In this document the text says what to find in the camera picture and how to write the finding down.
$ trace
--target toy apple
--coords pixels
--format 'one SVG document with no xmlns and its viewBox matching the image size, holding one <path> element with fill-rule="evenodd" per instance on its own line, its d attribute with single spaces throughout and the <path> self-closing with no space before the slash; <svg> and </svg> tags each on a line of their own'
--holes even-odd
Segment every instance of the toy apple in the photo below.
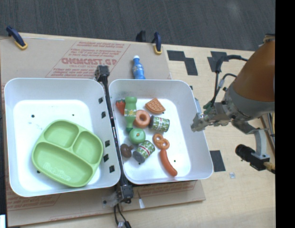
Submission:
<svg viewBox="0 0 295 228">
<path fill-rule="evenodd" d="M 129 132 L 129 139 L 133 144 L 140 144 L 146 139 L 146 133 L 141 128 L 133 128 Z"/>
</svg>

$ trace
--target white tray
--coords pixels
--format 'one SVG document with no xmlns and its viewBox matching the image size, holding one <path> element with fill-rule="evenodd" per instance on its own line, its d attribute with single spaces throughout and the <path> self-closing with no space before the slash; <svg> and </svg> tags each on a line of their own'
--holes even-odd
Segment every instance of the white tray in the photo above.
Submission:
<svg viewBox="0 0 295 228">
<path fill-rule="evenodd" d="M 205 134 L 203 131 L 192 132 L 190 127 L 197 113 L 197 106 L 188 84 L 178 80 L 118 79 L 109 85 L 109 94 L 119 145 L 133 145 L 128 138 L 124 116 L 115 106 L 119 99 L 135 96 L 138 99 L 137 110 L 146 110 L 145 103 L 156 97 L 166 109 L 157 116 L 170 120 L 169 130 L 163 136 L 170 142 L 167 155 L 178 175 L 172 177 L 167 174 L 160 161 L 160 150 L 156 148 L 142 164 L 133 157 L 122 157 L 124 172 L 130 182 L 140 185 L 199 180 L 211 176 L 213 164 Z M 146 139 L 152 142 L 152 136 L 156 132 L 149 128 L 144 131 Z"/>
<path fill-rule="evenodd" d="M 10 185 L 15 193 L 40 196 L 111 187 L 119 181 L 121 170 L 100 83 L 92 79 L 15 78 L 6 84 L 4 93 Z M 37 173 L 32 164 L 36 140 L 57 119 L 79 124 L 103 142 L 105 158 L 84 187 L 59 184 Z"/>
</svg>

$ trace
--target toy can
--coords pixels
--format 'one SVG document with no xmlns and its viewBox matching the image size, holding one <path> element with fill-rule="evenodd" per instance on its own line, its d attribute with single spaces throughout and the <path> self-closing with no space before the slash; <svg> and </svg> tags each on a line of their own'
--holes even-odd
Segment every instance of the toy can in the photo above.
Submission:
<svg viewBox="0 0 295 228">
<path fill-rule="evenodd" d="M 170 120 L 152 115 L 148 127 L 156 131 L 167 132 L 170 127 Z"/>
<path fill-rule="evenodd" d="M 133 157 L 139 163 L 143 163 L 154 151 L 155 147 L 152 142 L 145 140 L 143 143 L 139 144 L 135 151 L 133 151 Z"/>
</svg>

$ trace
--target cardboard sheet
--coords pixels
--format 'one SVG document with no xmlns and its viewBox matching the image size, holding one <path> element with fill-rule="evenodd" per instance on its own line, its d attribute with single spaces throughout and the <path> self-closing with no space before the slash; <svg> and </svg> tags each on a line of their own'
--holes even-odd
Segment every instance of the cardboard sheet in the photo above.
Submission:
<svg viewBox="0 0 295 228">
<path fill-rule="evenodd" d="M 148 79 L 171 79 L 165 52 L 156 55 L 149 43 L 116 42 L 20 33 L 28 44 L 20 50 L 11 37 L 0 37 L 0 67 L 4 110 L 5 84 L 17 77 L 94 78 L 98 65 L 108 65 L 108 83 L 133 78 L 133 56 L 139 55 Z M 102 215 L 113 208 L 102 205 L 102 197 L 114 188 L 25 198 L 9 185 L 6 156 L 7 217 L 9 226 L 20 226 L 60 219 Z M 138 196 L 146 208 L 205 200 L 199 180 L 135 186 L 131 204 L 124 210 L 140 209 Z"/>
</svg>

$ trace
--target gray floor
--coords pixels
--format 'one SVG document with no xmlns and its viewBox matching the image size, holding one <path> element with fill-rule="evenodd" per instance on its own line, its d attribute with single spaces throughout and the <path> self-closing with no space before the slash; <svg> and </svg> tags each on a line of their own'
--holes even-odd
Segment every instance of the gray floor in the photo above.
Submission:
<svg viewBox="0 0 295 228">
<path fill-rule="evenodd" d="M 17 31 L 256 50 L 275 33 L 275 0 L 0 0 L 0 35 Z M 0 103 L 0 214 L 5 213 Z"/>
</svg>

